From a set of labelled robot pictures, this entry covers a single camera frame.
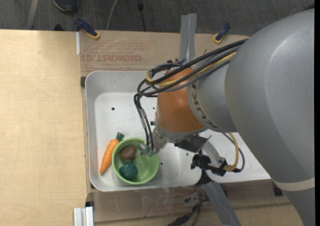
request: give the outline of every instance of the white tray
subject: white tray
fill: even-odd
[[[132,186],[121,181],[110,165],[101,175],[99,167],[109,140],[122,132],[125,138],[145,138],[145,132],[133,97],[138,84],[145,78],[145,72],[96,71],[88,75],[85,82],[89,175],[91,183],[100,191],[122,191],[145,188],[165,188],[189,186],[196,184],[201,177],[199,168],[191,169],[194,153],[167,144],[159,152],[160,167],[157,175],[149,183]],[[154,119],[156,98],[142,98],[148,119]],[[222,134],[205,131],[202,136],[212,135],[210,141],[214,144],[221,157],[225,157],[229,164],[235,159],[235,148]],[[263,167],[244,144],[239,135],[235,134],[238,145],[245,155],[246,167],[241,173],[226,173],[224,177],[216,176],[207,171],[208,176],[215,182],[242,182],[251,180],[270,179]]]

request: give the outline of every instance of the green bowl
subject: green bowl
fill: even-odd
[[[115,171],[116,175],[128,184],[139,185],[145,184],[149,182],[153,177],[155,177],[156,173],[159,169],[159,156],[158,154],[153,154],[152,156],[142,156],[139,153],[140,144],[143,144],[145,141],[142,138],[131,137],[121,141],[113,151],[112,154],[112,167]],[[129,181],[123,178],[119,173],[119,168],[124,165],[124,161],[120,157],[120,151],[127,147],[133,145],[136,147],[135,159],[131,161],[134,163],[138,169],[137,176]]]

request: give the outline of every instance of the table top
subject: table top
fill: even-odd
[[[1,224],[72,225],[85,204],[75,42],[74,32],[0,31]]]

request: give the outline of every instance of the white band on robot arm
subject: white band on robot arm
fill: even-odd
[[[281,190],[288,191],[288,192],[304,191],[316,186],[314,177],[312,179],[297,182],[297,183],[278,183],[276,181],[274,181],[274,183]]]

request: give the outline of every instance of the wooden table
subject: wooden table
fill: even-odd
[[[74,32],[0,30],[0,224],[72,225],[87,197]],[[301,226],[290,204],[235,210],[243,225]],[[167,225],[176,216],[97,225]],[[198,225],[219,225],[214,212]]]

